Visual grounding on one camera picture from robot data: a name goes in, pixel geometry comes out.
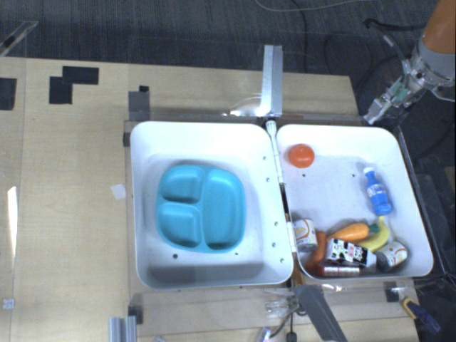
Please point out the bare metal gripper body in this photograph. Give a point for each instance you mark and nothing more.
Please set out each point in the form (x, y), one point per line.
(415, 78)

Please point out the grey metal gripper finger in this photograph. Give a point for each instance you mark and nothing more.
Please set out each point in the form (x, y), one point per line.
(377, 110)

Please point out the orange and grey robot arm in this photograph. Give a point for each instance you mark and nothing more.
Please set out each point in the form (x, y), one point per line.
(440, 23)

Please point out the blue plastic bottle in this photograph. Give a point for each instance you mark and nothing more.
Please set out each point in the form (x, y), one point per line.
(377, 194)

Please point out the orange round fruit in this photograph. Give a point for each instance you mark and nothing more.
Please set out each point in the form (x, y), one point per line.
(301, 155)

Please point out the white plastic tray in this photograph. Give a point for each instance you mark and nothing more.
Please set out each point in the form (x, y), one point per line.
(146, 205)
(331, 191)

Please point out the orange carrot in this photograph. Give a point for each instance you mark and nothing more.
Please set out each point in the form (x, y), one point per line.
(349, 232)

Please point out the yellow banana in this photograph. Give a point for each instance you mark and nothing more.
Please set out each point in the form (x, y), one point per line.
(379, 240)

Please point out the white and orange can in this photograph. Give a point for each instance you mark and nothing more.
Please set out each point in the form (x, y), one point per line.
(304, 233)
(393, 255)

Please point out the black and white carton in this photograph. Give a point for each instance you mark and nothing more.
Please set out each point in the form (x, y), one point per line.
(347, 253)

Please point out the orange sausage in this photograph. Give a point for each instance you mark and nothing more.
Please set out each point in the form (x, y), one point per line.
(318, 251)

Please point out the blue divided plate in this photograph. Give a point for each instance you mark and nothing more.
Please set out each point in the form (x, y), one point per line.
(221, 208)

